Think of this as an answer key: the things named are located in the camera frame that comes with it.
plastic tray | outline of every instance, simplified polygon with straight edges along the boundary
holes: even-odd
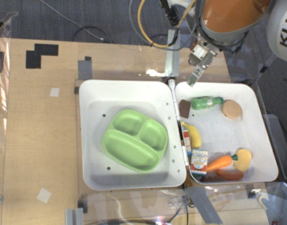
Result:
[[[167,147],[166,129],[154,119],[126,109],[119,112],[103,138],[105,152],[138,172],[149,172],[160,162]]]
[[[80,86],[83,177],[93,190],[167,188],[186,178],[183,151],[169,87],[161,82],[87,80]],[[162,124],[168,144],[159,164],[140,173],[113,160],[103,137],[122,110],[136,110]]]
[[[277,178],[278,167],[270,140],[256,95],[250,87],[243,84],[200,82],[192,88],[182,82],[176,86],[176,95],[178,103],[182,99],[191,101],[192,98],[210,96],[234,100],[242,108],[242,116],[237,119],[226,117],[221,112],[222,105],[204,110],[190,108],[189,118],[183,119],[199,130],[201,149],[208,150],[208,163],[225,154],[233,155],[240,148],[252,153],[250,167],[243,179],[203,184],[268,182]],[[225,169],[234,170],[234,167],[231,165]]]

tan round object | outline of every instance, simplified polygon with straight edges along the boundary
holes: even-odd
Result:
[[[241,106],[233,100],[227,100],[224,102],[222,105],[222,112],[228,118],[232,119],[239,118],[242,115]]]

green plate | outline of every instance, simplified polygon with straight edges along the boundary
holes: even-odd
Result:
[[[149,172],[160,162],[168,133],[156,120],[135,110],[120,111],[103,137],[105,152],[117,162],[138,172]]]

dark floor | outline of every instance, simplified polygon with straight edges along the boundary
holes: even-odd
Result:
[[[57,11],[82,26],[103,29],[118,44],[144,44],[133,31],[128,8],[130,0],[44,0]],[[136,9],[140,0],[134,0]],[[39,0],[0,0],[0,20],[7,12],[19,12],[13,21],[13,37],[71,41],[78,26],[48,8]],[[143,25],[150,36],[167,33],[168,23],[157,0],[147,0],[143,10]],[[267,112],[275,114],[283,127],[287,141],[287,62],[273,58],[266,41],[265,21],[247,36],[237,55],[225,53],[230,75],[234,82],[250,83],[261,67],[272,59],[272,64],[258,81]],[[105,36],[91,29],[98,36]],[[76,41],[99,42],[81,31]]]

white tape square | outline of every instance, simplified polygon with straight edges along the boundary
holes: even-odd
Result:
[[[59,97],[59,91],[60,91],[60,88],[52,88],[50,96]]]
[[[43,203],[48,203],[51,195],[51,192],[42,188],[37,196],[37,199]]]

